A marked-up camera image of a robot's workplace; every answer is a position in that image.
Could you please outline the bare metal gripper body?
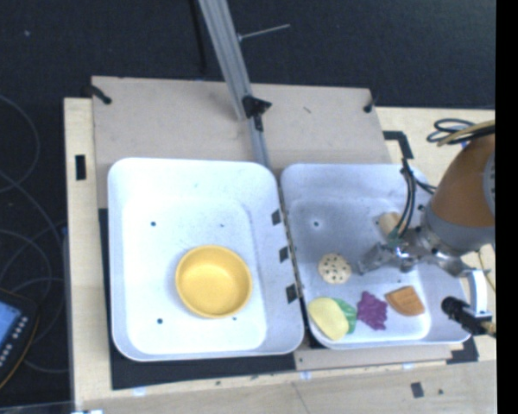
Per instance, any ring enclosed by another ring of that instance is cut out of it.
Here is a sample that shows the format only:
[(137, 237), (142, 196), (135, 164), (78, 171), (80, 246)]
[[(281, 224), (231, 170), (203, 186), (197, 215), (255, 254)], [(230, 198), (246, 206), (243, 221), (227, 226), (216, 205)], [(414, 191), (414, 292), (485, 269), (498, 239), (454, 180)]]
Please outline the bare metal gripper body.
[(435, 265), (454, 277), (467, 271), (462, 260), (464, 253), (449, 247), (428, 230), (410, 229), (403, 235), (391, 231), (388, 247), (402, 272), (408, 273), (420, 264)]

